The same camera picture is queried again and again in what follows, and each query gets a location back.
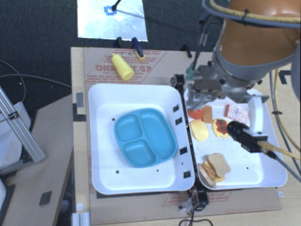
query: black carpet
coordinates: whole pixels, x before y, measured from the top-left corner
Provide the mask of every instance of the black carpet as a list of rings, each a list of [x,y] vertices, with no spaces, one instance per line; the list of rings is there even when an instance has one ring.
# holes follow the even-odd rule
[[[143,0],[143,7],[149,40],[142,43],[144,49],[179,50],[185,43],[195,50],[201,0]],[[205,51],[212,50],[218,34],[218,27],[210,30]],[[77,37],[77,0],[0,0],[0,59],[19,73],[70,85],[72,46],[113,46],[112,40]],[[0,76],[11,73],[0,63]],[[38,109],[71,93],[69,88],[50,82],[24,81],[24,104],[31,117]],[[0,85],[12,103],[22,100],[24,91],[18,77],[0,78]]]

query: yellow chip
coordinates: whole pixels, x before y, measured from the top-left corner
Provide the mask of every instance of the yellow chip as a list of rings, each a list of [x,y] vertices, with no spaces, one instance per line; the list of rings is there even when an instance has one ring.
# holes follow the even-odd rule
[[[194,138],[198,141],[206,141],[209,131],[206,124],[201,120],[193,120],[190,122],[190,128]]]

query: white tray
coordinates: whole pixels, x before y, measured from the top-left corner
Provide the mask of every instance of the white tray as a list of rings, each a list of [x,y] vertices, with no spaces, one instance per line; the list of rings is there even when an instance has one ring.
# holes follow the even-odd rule
[[[260,92],[254,89],[249,90],[248,93],[251,95],[261,95]],[[248,104],[236,104],[229,98],[217,99],[214,102],[207,103],[206,105],[212,107],[213,119],[222,118],[229,123],[231,120],[224,117],[227,104],[236,105],[248,110]],[[263,107],[264,133],[268,134],[268,142],[278,146],[267,106],[264,104]],[[199,175],[204,186],[211,190],[225,190],[253,187],[276,187],[282,186],[286,183],[287,172],[279,162],[269,158],[263,153],[249,153],[240,146],[240,143],[234,141],[231,137],[217,137],[212,131],[211,124],[206,125],[209,130],[209,137],[206,141],[197,141],[191,135],[196,162],[205,162],[206,157],[209,154],[222,153],[231,168],[231,172],[227,173],[225,175],[226,179],[217,183],[215,187],[211,187],[205,179]],[[276,152],[276,154],[282,159],[280,153]]]
[[[167,192],[184,191],[193,186],[195,174],[177,90],[170,86],[96,84],[90,89],[88,100],[92,181],[97,191],[102,194]],[[178,151],[166,162],[136,168],[122,155],[113,126],[118,117],[142,108],[154,108],[165,115],[174,131]],[[175,120],[179,118],[182,123],[176,125]],[[187,152],[180,154],[183,148]]]

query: red tomato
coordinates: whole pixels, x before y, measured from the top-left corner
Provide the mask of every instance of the red tomato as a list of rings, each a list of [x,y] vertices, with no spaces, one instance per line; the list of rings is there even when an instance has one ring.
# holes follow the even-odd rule
[[[190,109],[187,109],[188,112],[188,116],[195,119],[195,120],[199,120],[202,119],[204,116],[204,109],[200,109],[200,110],[196,110],[196,111],[192,111]]]

